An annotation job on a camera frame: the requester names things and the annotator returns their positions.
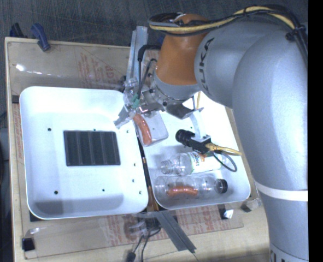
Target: bottle label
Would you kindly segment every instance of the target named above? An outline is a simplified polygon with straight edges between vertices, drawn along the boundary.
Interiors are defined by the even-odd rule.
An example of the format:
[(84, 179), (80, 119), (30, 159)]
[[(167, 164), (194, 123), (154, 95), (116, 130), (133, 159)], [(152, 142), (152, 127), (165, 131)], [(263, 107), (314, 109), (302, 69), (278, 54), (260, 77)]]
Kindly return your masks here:
[(217, 170), (221, 167), (221, 163), (219, 163), (215, 157), (210, 156), (209, 154), (199, 154), (197, 152), (188, 152), (187, 154), (192, 162), (191, 174), (209, 172)]

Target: white stripe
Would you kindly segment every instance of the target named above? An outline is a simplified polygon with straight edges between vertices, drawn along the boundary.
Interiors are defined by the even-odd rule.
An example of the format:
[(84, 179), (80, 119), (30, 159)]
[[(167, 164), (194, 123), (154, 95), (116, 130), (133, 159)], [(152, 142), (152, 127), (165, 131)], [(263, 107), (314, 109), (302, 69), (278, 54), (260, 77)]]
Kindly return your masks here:
[(257, 189), (263, 194), (282, 200), (308, 202), (308, 190), (280, 190), (264, 186), (255, 181)]

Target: clear plastic sheet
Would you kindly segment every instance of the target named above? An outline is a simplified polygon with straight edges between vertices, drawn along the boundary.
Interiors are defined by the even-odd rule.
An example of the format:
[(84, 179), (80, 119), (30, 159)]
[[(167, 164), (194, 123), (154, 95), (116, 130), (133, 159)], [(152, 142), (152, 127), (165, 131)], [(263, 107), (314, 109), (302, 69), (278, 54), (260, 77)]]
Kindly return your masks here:
[[(13, 115), (16, 174), (20, 196), (20, 211), (14, 224), (21, 222), (22, 239), (30, 239), (35, 249), (24, 251), (26, 259), (66, 254), (92, 249), (132, 245), (139, 239), (138, 230), (132, 230), (139, 219), (135, 215), (103, 216), (42, 221), (31, 216), (26, 202), (24, 152), (22, 148), (21, 117), (16, 97), (29, 86), (102, 88), (119, 90), (125, 75), (128, 47), (51, 42), (52, 48), (43, 52), (36, 40), (8, 38), (6, 56), (10, 81), (9, 95), (14, 104)], [(240, 216), (222, 220), (216, 205), (181, 209), (172, 212), (187, 235), (240, 228)], [(166, 239), (164, 230), (152, 240)], [(165, 253), (174, 252), (168, 249)]]

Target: blue clamp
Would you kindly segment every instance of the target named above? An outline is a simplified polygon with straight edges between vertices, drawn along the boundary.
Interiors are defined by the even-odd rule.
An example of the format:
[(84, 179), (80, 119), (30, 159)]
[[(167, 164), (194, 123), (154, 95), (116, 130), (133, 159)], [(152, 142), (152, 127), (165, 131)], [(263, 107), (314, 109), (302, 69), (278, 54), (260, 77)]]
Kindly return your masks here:
[(38, 22), (34, 23), (31, 26), (31, 32), (39, 40), (39, 42), (37, 43), (43, 51), (47, 51), (51, 48), (50, 44), (47, 42), (45, 30), (43, 30), (43, 27), (41, 24), (39, 24)]

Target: plastic bottle cap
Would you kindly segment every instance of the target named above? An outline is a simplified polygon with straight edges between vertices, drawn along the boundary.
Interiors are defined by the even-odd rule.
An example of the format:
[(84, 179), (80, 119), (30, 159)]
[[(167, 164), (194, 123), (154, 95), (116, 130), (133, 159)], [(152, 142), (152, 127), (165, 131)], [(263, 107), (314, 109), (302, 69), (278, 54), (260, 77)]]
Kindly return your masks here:
[(226, 193), (228, 190), (228, 182), (221, 178), (218, 178), (215, 184), (215, 191), (217, 193)]

